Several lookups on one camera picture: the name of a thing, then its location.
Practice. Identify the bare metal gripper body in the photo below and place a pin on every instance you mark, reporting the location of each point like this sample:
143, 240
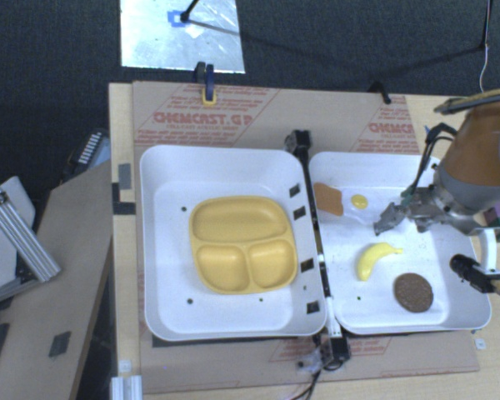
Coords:
435, 211

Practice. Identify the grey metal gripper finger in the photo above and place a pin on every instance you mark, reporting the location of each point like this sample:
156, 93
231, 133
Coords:
424, 225
386, 220

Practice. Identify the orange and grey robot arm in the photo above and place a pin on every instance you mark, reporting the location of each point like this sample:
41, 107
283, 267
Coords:
475, 152

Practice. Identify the white fried egg yellow yolk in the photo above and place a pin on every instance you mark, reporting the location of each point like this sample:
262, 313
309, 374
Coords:
359, 201

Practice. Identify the yellow banana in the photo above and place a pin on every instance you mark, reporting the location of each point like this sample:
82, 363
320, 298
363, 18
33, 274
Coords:
370, 260

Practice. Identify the brown toast slice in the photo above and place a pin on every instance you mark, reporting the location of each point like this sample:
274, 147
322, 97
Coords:
328, 199

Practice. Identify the brown round biscuit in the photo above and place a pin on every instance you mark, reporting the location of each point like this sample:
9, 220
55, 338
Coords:
413, 292

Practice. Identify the thin black and white rod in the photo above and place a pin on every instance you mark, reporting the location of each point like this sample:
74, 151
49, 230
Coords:
318, 240

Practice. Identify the white plastic tray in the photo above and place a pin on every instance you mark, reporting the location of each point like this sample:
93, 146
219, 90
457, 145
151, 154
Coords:
400, 323
171, 244

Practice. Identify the yellow divided plate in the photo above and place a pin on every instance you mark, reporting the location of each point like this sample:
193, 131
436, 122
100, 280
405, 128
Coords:
241, 244

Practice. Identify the brown cardboard board red print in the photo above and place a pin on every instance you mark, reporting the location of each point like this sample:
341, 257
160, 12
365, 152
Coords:
250, 115

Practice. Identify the black cylinder on white bracket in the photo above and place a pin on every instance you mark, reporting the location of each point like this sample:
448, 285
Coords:
471, 270

